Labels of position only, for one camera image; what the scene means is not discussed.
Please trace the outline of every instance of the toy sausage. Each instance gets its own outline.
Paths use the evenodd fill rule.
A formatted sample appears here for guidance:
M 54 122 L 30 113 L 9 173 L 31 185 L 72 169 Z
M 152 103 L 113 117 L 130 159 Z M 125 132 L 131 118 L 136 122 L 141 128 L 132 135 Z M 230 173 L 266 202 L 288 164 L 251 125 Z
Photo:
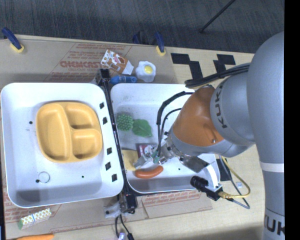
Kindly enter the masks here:
M 134 175 L 140 179 L 150 179 L 159 175 L 163 170 L 164 168 L 161 165 L 158 165 L 153 170 L 145 171 L 145 170 L 138 169 L 134 172 Z

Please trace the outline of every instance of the drain hole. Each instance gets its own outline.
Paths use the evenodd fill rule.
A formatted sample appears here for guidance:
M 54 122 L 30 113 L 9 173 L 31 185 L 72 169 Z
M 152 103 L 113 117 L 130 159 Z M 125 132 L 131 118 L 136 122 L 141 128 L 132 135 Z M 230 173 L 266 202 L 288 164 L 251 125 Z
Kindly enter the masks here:
M 112 175 L 112 182 L 115 182 L 117 179 L 118 179 L 118 178 L 117 178 L 117 175 L 116 175 L 116 174 L 113 174 L 113 175 Z
M 110 162 L 107 162 L 107 163 L 105 164 L 105 170 L 108 171 L 110 168 L 111 168 L 111 163 L 110 163 Z
M 42 171 L 39 173 L 39 179 L 37 179 L 35 182 L 40 182 L 42 184 L 45 184 L 50 181 L 50 175 L 46 171 Z

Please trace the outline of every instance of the gray carpet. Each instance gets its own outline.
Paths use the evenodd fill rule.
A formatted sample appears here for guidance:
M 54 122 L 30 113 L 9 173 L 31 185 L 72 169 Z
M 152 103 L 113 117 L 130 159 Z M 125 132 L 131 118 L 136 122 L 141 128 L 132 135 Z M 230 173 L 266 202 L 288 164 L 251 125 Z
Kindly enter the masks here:
M 132 43 L 138 31 L 151 42 L 160 31 L 166 46 L 255 53 L 284 30 L 285 0 L 237 0 L 199 33 L 229 1 L 0 0 L 0 38 L 3 27 L 15 34 L 122 43 Z

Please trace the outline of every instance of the white sink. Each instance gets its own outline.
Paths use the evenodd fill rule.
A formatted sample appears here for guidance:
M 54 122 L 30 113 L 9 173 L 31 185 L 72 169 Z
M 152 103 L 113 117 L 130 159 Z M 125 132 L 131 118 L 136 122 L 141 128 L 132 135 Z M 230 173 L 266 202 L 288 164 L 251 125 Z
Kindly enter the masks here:
M 36 115 L 40 107 L 55 101 L 81 102 L 96 112 L 103 139 L 97 156 L 67 163 L 43 156 Z M 1 113 L 7 193 L 16 206 L 113 197 L 123 189 L 108 106 L 100 87 L 92 83 L 11 83 L 1 91 Z
M 152 129 L 151 137 L 141 137 L 132 131 L 118 131 L 120 146 L 122 149 L 136 150 L 136 144 L 158 144 L 157 114 L 162 103 L 173 95 L 180 92 L 193 92 L 184 84 L 162 84 L 162 83 L 120 83 L 111 89 L 111 101 L 115 116 L 127 114 L 133 119 L 147 120 Z M 182 108 L 189 95 L 181 96 L 172 101 L 163 110 L 161 124 L 166 114 L 172 110 Z M 168 132 L 175 122 L 179 111 L 169 115 L 164 124 L 164 132 Z M 201 154 L 199 158 L 212 164 L 218 179 L 220 173 L 216 163 L 215 154 Z M 153 163 L 147 163 L 145 167 L 151 167 Z M 128 170 L 126 177 L 133 190 L 141 194 L 151 194 L 160 192 L 194 190 L 190 184 L 193 176 L 207 179 L 206 171 L 195 173 L 185 167 L 174 157 L 163 164 L 164 170 L 154 178 L 137 178 L 133 171 Z

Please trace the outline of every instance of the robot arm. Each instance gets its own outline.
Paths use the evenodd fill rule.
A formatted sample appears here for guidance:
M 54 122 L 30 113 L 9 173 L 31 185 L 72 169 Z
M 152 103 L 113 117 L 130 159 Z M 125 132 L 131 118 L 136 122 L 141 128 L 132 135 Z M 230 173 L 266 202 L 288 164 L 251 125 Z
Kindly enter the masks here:
M 265 185 L 263 240 L 285 239 L 283 32 L 258 49 L 248 72 L 226 78 L 216 89 L 201 87 L 190 96 L 161 147 L 160 162 L 178 157 L 198 172 L 209 166 L 200 154 L 229 158 L 254 144 Z M 207 186 L 214 177 L 210 176 L 203 179 Z M 210 197 L 221 191 L 215 185 L 205 191 Z

